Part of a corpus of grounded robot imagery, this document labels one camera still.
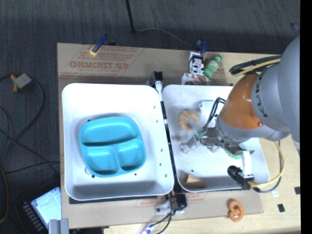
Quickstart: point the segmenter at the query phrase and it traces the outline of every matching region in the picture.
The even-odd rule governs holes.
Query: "green bottle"
[[[222,60],[222,56],[216,56],[214,60],[211,60],[210,62],[208,62],[208,64],[206,65],[204,69],[204,76],[210,79],[211,76],[213,76],[214,72],[219,67],[219,62],[221,62],[221,60]]]

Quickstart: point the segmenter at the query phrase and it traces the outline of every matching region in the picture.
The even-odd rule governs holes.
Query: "dark gray carpet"
[[[92,44],[103,33],[119,46],[190,50],[206,39],[208,49],[281,54],[299,32],[300,0],[129,0],[137,29],[130,32],[125,0],[0,0],[0,77],[26,73],[44,93],[43,107],[18,142],[47,161],[59,161],[57,42]],[[34,83],[18,94],[10,79],[0,80],[0,107],[16,137],[35,115],[40,90]],[[0,113],[0,129],[6,123]],[[4,134],[0,134],[0,148]],[[8,141],[0,167],[7,173],[42,162],[25,147]],[[17,196],[50,180],[47,166],[7,175],[10,204]],[[0,225],[1,234],[23,233],[13,207]]]

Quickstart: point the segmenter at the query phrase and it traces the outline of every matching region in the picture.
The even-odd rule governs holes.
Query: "brown rope ring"
[[[229,217],[233,222],[239,222],[245,214],[243,206],[236,200],[229,204],[229,209]]]

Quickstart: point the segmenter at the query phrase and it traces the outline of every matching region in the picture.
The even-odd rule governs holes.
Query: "wooden table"
[[[109,225],[104,233],[141,233],[146,223],[150,221],[150,216],[154,215],[153,205],[142,208],[141,211],[133,210],[131,217],[123,219],[125,211],[128,208],[133,208],[131,200],[115,205],[112,203],[69,204],[69,196],[64,188],[61,92],[64,86],[73,82],[143,84],[149,79],[152,71],[163,72],[164,85],[180,84],[182,75],[187,71],[190,51],[107,46],[102,49],[101,53],[103,54],[100,59],[96,60],[94,57],[88,56],[86,50],[90,47],[91,45],[58,44],[62,214],[63,217],[69,218],[70,228]],[[214,81],[219,85],[224,82],[235,84],[241,78],[230,75],[228,70],[232,66],[268,56],[237,53],[206,53],[206,56],[209,58],[217,54],[223,57],[220,70],[215,75],[216,80]],[[260,139],[260,144],[270,171],[270,177],[275,177],[279,172],[278,151],[271,141]],[[209,197],[213,200],[211,199],[209,203],[208,197],[203,203],[207,204],[205,207],[211,207],[211,211],[215,211],[215,214],[210,213],[208,216],[216,217],[200,217],[201,212],[196,209],[201,208],[193,205],[189,208],[192,215],[188,215],[187,219],[174,216],[165,233],[299,233],[301,231],[300,194],[296,194],[295,187],[300,187],[300,157],[291,137],[281,141],[281,148],[285,156],[286,170],[274,193],[256,195],[260,198],[263,207],[262,213],[247,214],[240,222],[234,223],[226,216],[226,206],[220,205],[218,208],[213,204],[213,201],[223,202],[225,199],[239,198],[240,196],[241,200],[249,196],[249,198],[256,198],[255,192],[211,192]],[[285,209],[284,212],[279,211],[278,205],[281,204]]]

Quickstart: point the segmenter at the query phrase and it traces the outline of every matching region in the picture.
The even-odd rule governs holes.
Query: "blue divided plate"
[[[141,132],[127,117],[88,121],[80,129],[79,143],[86,167],[98,177],[133,172],[146,160]]]

